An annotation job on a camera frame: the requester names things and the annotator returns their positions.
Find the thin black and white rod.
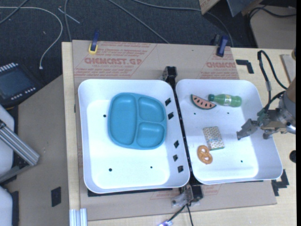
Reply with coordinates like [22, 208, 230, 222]
[168, 75, 194, 209]

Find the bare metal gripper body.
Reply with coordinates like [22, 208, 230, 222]
[257, 109, 297, 135]

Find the black block with wires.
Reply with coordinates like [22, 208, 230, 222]
[161, 65, 177, 82]
[188, 185, 204, 206]

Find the green plastic bottle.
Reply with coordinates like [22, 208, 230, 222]
[207, 93, 243, 108]

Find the small patterned carton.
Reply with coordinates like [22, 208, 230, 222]
[202, 126, 226, 151]

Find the orange toy pretzel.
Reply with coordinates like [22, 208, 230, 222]
[197, 145, 214, 165]

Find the white plastic tray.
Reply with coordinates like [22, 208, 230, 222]
[77, 79, 191, 194]
[175, 79, 284, 186]

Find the blue divided plate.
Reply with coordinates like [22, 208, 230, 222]
[107, 92, 168, 151]

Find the brown cardboard board red print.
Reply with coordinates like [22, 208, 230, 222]
[71, 40, 278, 222]

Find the toy watermelon slice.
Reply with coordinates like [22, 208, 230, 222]
[190, 94, 217, 110]

